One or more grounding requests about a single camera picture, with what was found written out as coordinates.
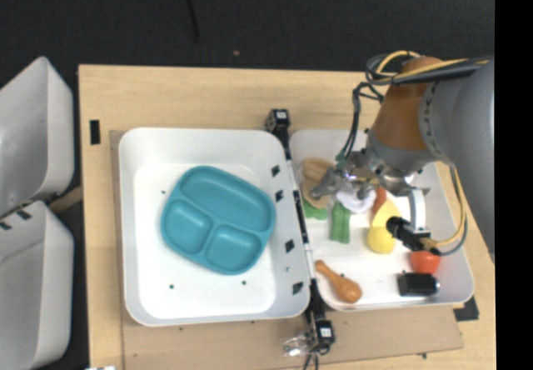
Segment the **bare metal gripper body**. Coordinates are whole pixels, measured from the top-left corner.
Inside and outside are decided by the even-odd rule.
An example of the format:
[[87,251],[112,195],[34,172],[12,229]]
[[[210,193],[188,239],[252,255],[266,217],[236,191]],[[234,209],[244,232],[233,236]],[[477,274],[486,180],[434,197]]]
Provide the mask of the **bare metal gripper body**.
[[335,161],[344,180],[381,187],[396,197],[406,197],[413,189],[412,178],[430,162],[430,152],[361,149],[339,152]]

